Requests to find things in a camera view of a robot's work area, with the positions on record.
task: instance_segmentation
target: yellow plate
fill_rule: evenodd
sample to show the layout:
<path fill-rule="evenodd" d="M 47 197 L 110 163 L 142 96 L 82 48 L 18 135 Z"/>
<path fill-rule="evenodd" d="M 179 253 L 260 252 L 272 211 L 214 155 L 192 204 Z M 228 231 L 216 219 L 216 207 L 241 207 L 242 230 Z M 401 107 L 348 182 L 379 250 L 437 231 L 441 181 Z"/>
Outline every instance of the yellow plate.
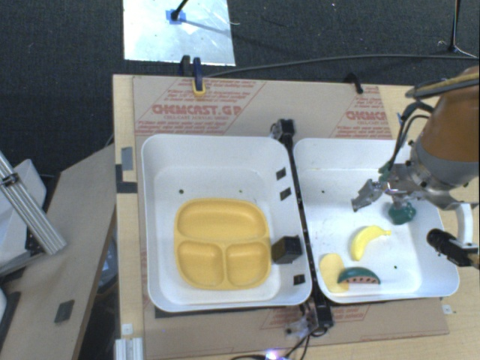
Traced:
<path fill-rule="evenodd" d="M 175 216 L 175 261 L 182 278 L 207 290 L 258 287 L 270 274 L 269 225 L 251 202 L 194 199 Z"/>

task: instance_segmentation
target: yellow banana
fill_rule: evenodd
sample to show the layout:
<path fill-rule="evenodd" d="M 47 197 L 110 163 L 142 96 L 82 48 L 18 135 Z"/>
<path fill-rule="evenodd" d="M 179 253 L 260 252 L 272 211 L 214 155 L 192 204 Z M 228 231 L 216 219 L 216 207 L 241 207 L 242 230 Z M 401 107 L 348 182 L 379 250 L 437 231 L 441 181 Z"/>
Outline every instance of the yellow banana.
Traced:
<path fill-rule="evenodd" d="M 350 247 L 352 258 L 356 261 L 359 261 L 362 258 L 363 253 L 365 252 L 365 247 L 367 247 L 369 242 L 377 237 L 389 236 L 391 234 L 392 231 L 385 231 L 376 225 L 367 226 L 366 228 L 362 229 L 355 235 L 355 238 L 353 238 L 352 246 Z"/>

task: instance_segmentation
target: watermelon slice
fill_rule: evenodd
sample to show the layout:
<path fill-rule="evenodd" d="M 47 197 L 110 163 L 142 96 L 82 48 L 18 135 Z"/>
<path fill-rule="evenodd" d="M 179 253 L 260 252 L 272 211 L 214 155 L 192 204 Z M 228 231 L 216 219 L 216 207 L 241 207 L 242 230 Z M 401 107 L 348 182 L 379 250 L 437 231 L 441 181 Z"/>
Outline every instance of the watermelon slice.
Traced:
<path fill-rule="evenodd" d="M 338 275 L 339 284 L 380 284 L 380 278 L 370 269 L 363 267 L 345 268 Z"/>

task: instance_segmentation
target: dark background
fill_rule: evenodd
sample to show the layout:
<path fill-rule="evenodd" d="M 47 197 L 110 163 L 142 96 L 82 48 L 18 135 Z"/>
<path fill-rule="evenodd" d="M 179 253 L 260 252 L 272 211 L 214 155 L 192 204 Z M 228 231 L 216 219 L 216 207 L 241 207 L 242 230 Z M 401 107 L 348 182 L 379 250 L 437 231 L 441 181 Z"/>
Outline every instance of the dark background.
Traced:
<path fill-rule="evenodd" d="M 238 67 L 368 53 L 448 55 L 455 0 L 227 0 Z M 458 45 L 479 54 L 479 0 L 462 0 Z M 123 59 L 122 0 L 0 0 L 0 151 L 53 174 L 113 133 L 112 75 L 173 75 Z M 413 85 L 477 61 L 362 59 L 226 77 Z M 205 67 L 204 73 L 226 70 Z"/>

